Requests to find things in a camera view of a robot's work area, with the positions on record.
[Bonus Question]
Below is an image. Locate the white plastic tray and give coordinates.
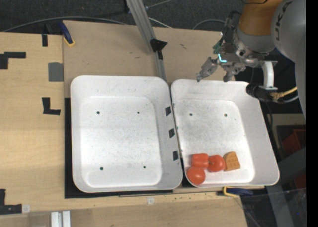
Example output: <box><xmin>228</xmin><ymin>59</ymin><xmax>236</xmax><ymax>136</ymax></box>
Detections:
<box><xmin>170</xmin><ymin>79</ymin><xmax>281</xmax><ymax>189</ymax></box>
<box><xmin>70</xmin><ymin>74</ymin><xmax>184</xmax><ymax>194</ymax></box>

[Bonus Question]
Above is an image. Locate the black cylinder on white bracket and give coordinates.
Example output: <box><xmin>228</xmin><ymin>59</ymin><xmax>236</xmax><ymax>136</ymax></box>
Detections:
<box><xmin>245</xmin><ymin>60</ymin><xmax>279</xmax><ymax>103</ymax></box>

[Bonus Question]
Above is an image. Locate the red toy tomato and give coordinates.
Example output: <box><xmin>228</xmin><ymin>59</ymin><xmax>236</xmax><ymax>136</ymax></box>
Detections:
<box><xmin>186</xmin><ymin>166</ymin><xmax>207</xmax><ymax>186</ymax></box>

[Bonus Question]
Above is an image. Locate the brown waffle biscuit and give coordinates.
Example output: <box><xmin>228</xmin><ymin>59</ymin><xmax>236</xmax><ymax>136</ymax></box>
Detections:
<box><xmin>222</xmin><ymin>151</ymin><xmax>241</xmax><ymax>172</ymax></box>

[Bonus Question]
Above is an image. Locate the red toy apple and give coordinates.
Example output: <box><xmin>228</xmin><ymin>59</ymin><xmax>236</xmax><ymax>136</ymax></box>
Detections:
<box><xmin>207</xmin><ymin>154</ymin><xmax>226</xmax><ymax>173</ymax></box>

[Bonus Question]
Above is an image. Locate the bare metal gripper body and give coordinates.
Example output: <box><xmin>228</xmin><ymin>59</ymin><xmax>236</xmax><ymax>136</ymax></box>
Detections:
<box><xmin>218</xmin><ymin>43</ymin><xmax>260</xmax><ymax>73</ymax></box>

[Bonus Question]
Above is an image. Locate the red toy bell pepper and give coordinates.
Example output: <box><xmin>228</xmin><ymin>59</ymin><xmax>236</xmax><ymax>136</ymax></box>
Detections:
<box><xmin>191</xmin><ymin>153</ymin><xmax>210</xmax><ymax>170</ymax></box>

